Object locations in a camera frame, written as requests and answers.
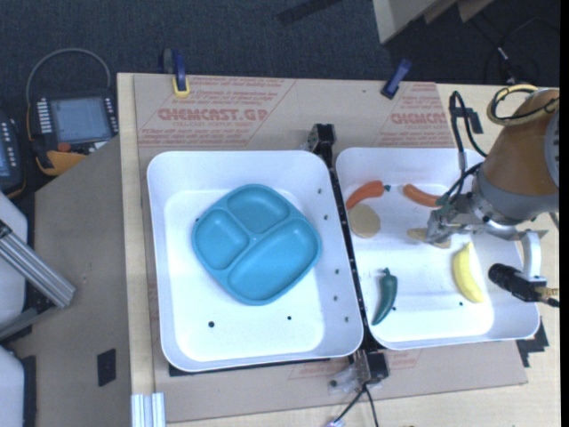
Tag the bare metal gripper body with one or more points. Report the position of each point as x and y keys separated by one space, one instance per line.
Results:
x=462 y=211

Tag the black cylinder on white bracket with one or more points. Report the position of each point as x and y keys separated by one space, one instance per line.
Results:
x=511 y=278

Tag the orange carrot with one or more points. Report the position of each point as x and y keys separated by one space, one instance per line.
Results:
x=362 y=192

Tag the blue divided plate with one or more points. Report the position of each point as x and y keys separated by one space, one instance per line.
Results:
x=255 y=245

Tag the thin black and white rod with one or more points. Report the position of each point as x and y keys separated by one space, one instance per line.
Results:
x=351 y=256

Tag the round tan biscuit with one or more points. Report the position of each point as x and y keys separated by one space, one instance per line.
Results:
x=364 y=221

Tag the white plastic tray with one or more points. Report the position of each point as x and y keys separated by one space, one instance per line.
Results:
x=427 y=309
x=249 y=332

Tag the green chili pepper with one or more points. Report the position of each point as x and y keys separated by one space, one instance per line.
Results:
x=386 y=296

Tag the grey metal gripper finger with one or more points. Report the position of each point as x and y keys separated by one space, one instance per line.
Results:
x=444 y=235
x=432 y=233

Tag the yellow banana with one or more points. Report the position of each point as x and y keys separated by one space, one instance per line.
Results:
x=467 y=274

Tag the brown cardboard board red print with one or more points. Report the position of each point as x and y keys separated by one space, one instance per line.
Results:
x=266 y=118

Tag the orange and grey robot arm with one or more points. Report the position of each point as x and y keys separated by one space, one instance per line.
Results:
x=520 y=158

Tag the orange sausage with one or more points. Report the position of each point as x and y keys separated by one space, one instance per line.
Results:
x=420 y=195

